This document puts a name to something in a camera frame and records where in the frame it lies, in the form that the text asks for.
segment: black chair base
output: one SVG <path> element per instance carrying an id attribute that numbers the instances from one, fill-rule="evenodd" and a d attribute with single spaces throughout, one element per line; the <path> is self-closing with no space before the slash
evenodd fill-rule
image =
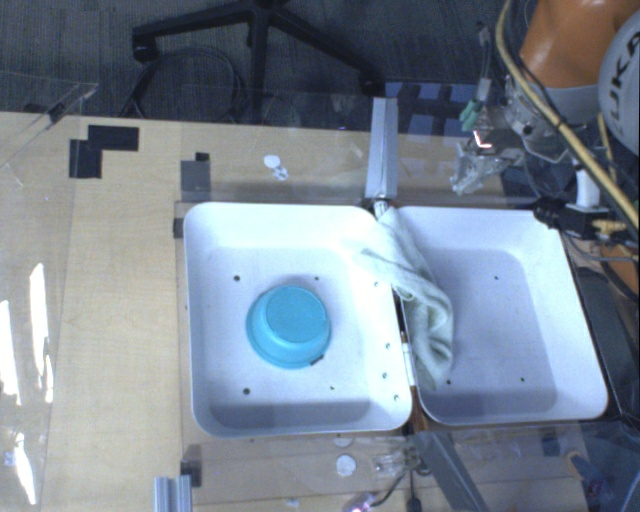
<path id="1" fill-rule="evenodd" d="M 208 28 L 247 23 L 251 48 L 249 95 L 252 118 L 259 122 L 267 58 L 269 28 L 274 27 L 309 44 L 348 66 L 360 71 L 360 88 L 364 94 L 384 94 L 384 82 L 375 68 L 343 45 L 329 40 L 314 27 L 284 8 L 289 0 L 236 0 L 228 5 L 141 25 L 133 29 L 133 56 L 139 62 L 158 58 L 157 37 L 193 32 Z"/>

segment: wire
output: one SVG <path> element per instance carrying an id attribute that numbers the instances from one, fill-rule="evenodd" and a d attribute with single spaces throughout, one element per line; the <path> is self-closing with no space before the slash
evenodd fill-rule
<path id="1" fill-rule="evenodd" d="M 411 496 L 407 501 L 407 512 L 422 512 L 422 503 L 416 496 L 415 482 L 413 481 L 413 470 L 409 471 L 409 489 Z"/>
<path id="2" fill-rule="evenodd" d="M 410 470 L 405 468 L 402 473 L 400 473 L 400 476 L 398 478 L 395 479 L 395 481 L 393 482 L 393 484 L 391 484 L 391 487 L 389 488 L 389 490 L 387 491 L 387 493 L 379 500 L 374 501 L 371 505 L 369 505 L 371 508 L 373 507 L 379 507 L 381 505 L 384 505 L 387 500 L 389 499 L 389 496 L 391 496 L 393 494 L 393 491 L 396 490 L 396 488 L 398 487 L 398 485 L 400 484 L 400 482 L 402 481 L 402 479 L 407 475 L 407 473 Z"/>
<path id="3" fill-rule="evenodd" d="M 571 247 L 573 247 L 575 249 L 575 251 L 578 254 L 580 254 L 580 256 L 582 256 L 583 258 L 586 258 L 588 260 L 591 260 L 591 261 L 597 261 L 597 262 L 624 261 L 624 262 L 632 262 L 632 263 L 636 263 L 637 262 L 637 258 L 634 258 L 633 256 L 629 256 L 629 257 L 626 257 L 626 258 L 617 258 L 617 257 L 605 258 L 605 257 L 602 257 L 602 256 L 594 256 L 593 254 L 589 254 L 588 252 L 585 252 L 580 247 L 578 247 L 578 244 L 575 242 L 575 240 L 573 239 L 572 236 L 564 235 L 563 238 L 564 238 L 564 240 L 566 242 L 569 243 L 569 245 Z"/>
<path id="4" fill-rule="evenodd" d="M 591 178 L 599 184 L 600 188 L 611 199 L 617 207 L 619 213 L 625 221 L 633 227 L 633 235 L 638 238 L 638 212 L 624 192 L 611 179 L 609 174 L 600 166 L 594 156 L 587 150 L 582 141 L 576 136 L 569 126 L 564 122 L 548 104 L 546 104 L 531 88 L 531 85 L 524 78 L 524 75 L 514 62 L 513 57 L 507 50 L 504 40 L 504 28 L 507 13 L 511 6 L 511 0 L 506 0 L 498 24 L 496 26 L 496 46 L 502 60 L 509 73 L 520 86 L 522 93 L 529 101 L 542 113 L 547 121 L 556 128 L 565 142 L 569 145 L 575 156 L 584 164 L 585 169 Z"/>
<path id="5" fill-rule="evenodd" d="M 482 67 L 480 71 L 480 78 L 489 78 L 491 74 L 491 55 L 493 53 L 493 38 L 489 28 L 480 23 L 480 30 L 478 37 L 480 38 L 480 45 L 482 47 Z"/>
<path id="6" fill-rule="evenodd" d="M 529 7 L 530 3 L 531 0 L 527 0 L 524 4 L 524 8 L 522 9 L 524 15 L 524 24 L 527 26 L 527 29 L 529 28 L 529 17 L 527 16 L 527 8 Z"/>
<path id="7" fill-rule="evenodd" d="M 600 139 L 605 147 L 605 153 L 607 155 L 607 159 L 609 162 L 613 162 L 613 153 L 611 151 L 611 143 L 609 142 L 609 136 L 607 135 L 607 127 L 604 124 L 604 116 L 602 112 L 598 114 L 598 131 L 600 132 Z M 609 174 L 611 175 L 611 179 L 618 182 L 618 175 L 616 174 L 615 168 L 609 164 Z"/>
<path id="8" fill-rule="evenodd" d="M 144 109 L 140 105 L 140 100 L 146 93 L 146 90 L 149 87 L 153 76 L 168 61 L 193 57 L 201 57 L 222 62 L 229 71 L 232 82 L 231 86 L 229 87 L 231 89 L 231 105 L 221 115 L 214 119 L 213 122 L 221 121 L 228 116 L 230 116 L 231 120 L 233 121 L 233 117 L 231 114 L 235 110 L 239 110 L 242 108 L 242 102 L 244 101 L 244 96 L 246 96 L 246 87 L 244 81 L 235 70 L 229 58 L 224 53 L 213 48 L 186 48 L 182 50 L 176 50 L 173 52 L 165 53 L 158 59 L 148 63 L 136 78 L 131 92 L 127 96 L 126 101 L 124 102 L 122 108 L 120 109 L 120 112 L 118 113 L 118 117 L 126 116 L 133 109 L 139 117 L 145 119 L 146 114 L 144 112 Z"/>
<path id="9" fill-rule="evenodd" d="M 622 181 L 622 183 L 626 183 L 636 194 L 638 194 L 638 184 L 631 177 L 631 175 L 624 170 L 624 168 L 615 163 L 613 160 L 610 160 L 608 157 L 600 156 L 599 158 L 609 166 L 609 172 L 611 172 L 611 168 L 613 168 L 618 174 L 618 178 L 622 178 L 622 180 L 618 180 L 618 182 Z"/>

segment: wooden table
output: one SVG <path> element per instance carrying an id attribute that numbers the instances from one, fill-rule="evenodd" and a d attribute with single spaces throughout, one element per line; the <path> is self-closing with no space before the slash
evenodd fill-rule
<path id="1" fill-rule="evenodd" d="M 4 119 L 17 117 L 6 114 Z M 89 124 L 139 127 L 139 150 L 104 151 L 102 179 L 76 183 L 42 507 L 64 512 L 150 511 L 154 477 L 177 476 L 182 456 L 172 234 L 174 203 L 181 197 L 181 160 L 193 160 L 196 152 L 209 153 L 214 187 L 224 184 L 225 193 L 242 196 L 276 190 L 278 184 L 260 161 L 261 155 L 275 153 L 293 176 L 296 193 L 309 195 L 314 184 L 329 182 L 347 190 L 349 197 L 362 190 L 369 137 L 81 118 L 79 134 L 77 120 L 64 120 L 20 156 L 22 163 L 39 171 L 48 165 L 66 166 L 68 139 L 86 137 Z M 441 194 L 434 190 L 448 191 L 447 162 L 453 154 L 450 141 L 402 137 L 401 195 L 437 198 Z M 485 198 L 499 195 L 499 182 L 494 180 L 487 190 Z M 494 199 L 487 201 L 495 204 Z M 539 454 L 516 461 L 508 477 L 495 476 L 495 461 L 478 461 L 478 468 L 486 470 L 479 490 L 502 510 L 517 510 L 513 504 L 533 500 L 539 510 L 586 510 L 579 481 L 562 476 L 566 471 L 561 458 L 550 459 Z M 527 469 L 518 476 L 517 468 Z M 534 469 L 543 476 L 531 478 Z M 313 460 L 308 471 L 315 471 Z M 240 488 L 251 484 L 241 475 L 237 481 Z M 420 485 L 425 510 L 448 510 L 432 478 Z M 289 502 L 286 498 L 296 497 L 281 496 L 195 510 L 324 512 L 341 510 L 351 496 Z M 403 510 L 406 497 L 406 492 L 394 493 L 379 510 Z"/>

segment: black tape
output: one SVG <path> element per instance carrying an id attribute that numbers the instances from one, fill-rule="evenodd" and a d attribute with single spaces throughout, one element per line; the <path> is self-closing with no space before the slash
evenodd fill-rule
<path id="1" fill-rule="evenodd" d="M 109 151 L 138 151 L 140 131 L 123 126 L 89 125 L 91 149 Z"/>
<path id="2" fill-rule="evenodd" d="M 69 178 L 102 178 L 102 151 L 86 140 L 69 141 Z"/>
<path id="3" fill-rule="evenodd" d="M 140 130 L 89 125 L 87 140 L 69 144 L 69 177 L 102 178 L 102 151 L 138 151 Z"/>
<path id="4" fill-rule="evenodd" d="M 173 238 L 184 238 L 184 219 L 173 219 Z"/>

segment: white sink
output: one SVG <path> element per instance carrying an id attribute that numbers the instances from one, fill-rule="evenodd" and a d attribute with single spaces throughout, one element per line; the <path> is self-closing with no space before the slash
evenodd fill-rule
<path id="1" fill-rule="evenodd" d="M 455 313 L 448 383 L 420 389 L 447 425 L 591 419 L 608 394 L 558 233 L 530 212 L 400 209 Z M 374 218 L 342 206 L 205 203 L 185 218 L 192 406 L 221 437 L 388 431 L 411 411 L 392 291 L 352 262 Z M 316 294 L 322 360 L 261 359 L 245 333 L 279 285 Z"/>
<path id="2" fill-rule="evenodd" d="M 405 423 L 411 393 L 391 289 L 351 261 L 374 225 L 362 209 L 205 203 L 184 222 L 192 405 L 222 437 L 386 431 Z M 273 366 L 245 319 L 274 286 L 315 293 L 331 321 L 324 358 Z"/>

